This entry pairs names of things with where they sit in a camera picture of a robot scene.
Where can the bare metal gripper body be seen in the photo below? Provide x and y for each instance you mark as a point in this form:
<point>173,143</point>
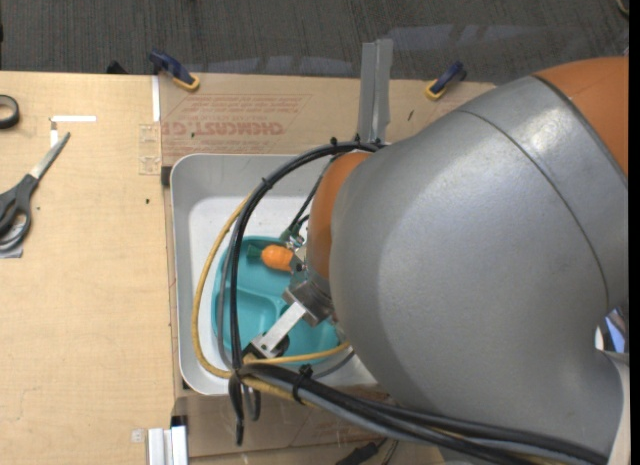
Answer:
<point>315,293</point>

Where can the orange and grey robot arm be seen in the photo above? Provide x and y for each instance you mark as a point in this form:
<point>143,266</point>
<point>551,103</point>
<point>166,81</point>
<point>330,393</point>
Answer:
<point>475,253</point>

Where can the orange toy carrot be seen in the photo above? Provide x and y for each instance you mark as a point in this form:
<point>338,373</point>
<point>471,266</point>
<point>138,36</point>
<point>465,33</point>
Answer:
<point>276,257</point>

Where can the teal divided plate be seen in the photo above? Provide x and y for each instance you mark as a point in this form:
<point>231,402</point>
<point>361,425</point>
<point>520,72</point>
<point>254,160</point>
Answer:
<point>252,303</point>

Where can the white plastic tray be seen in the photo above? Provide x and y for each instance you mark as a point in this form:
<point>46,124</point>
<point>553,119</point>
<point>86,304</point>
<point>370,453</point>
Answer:
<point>200,188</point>

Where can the brown cardboard board red print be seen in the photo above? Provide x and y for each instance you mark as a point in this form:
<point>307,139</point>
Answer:
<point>240,113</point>

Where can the black tape roll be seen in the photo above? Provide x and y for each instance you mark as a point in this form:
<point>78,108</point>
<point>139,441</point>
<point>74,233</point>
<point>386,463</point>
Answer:
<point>12,112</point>

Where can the black cylinder on white bracket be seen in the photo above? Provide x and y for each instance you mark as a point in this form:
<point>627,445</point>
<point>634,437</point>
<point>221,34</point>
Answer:
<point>280,325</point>

